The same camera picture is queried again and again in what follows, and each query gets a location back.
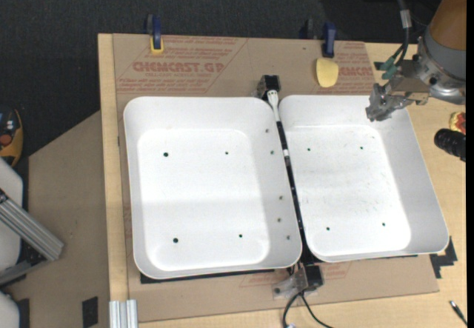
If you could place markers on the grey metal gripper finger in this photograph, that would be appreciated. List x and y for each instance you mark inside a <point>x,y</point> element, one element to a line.
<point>379,94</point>
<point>385,110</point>

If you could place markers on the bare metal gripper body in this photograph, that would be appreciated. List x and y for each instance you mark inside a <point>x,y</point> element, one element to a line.
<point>411,84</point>

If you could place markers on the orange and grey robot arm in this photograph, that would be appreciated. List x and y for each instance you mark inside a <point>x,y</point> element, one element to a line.
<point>450,19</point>

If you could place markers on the pale yellow toy bread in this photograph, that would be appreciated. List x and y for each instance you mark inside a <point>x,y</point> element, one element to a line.
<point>326,73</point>

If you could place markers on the yellow and red pizza slice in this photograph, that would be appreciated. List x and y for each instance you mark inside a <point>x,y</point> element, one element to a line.
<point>458,121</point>

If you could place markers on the white plastic tray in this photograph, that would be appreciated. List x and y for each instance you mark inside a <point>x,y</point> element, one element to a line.
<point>355,186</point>
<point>207,189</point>

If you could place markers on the thin black and white rod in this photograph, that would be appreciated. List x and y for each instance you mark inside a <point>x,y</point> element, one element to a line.
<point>285,150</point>

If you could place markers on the brown cardboard board red print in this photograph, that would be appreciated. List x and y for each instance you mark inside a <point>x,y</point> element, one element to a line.
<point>222,71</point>

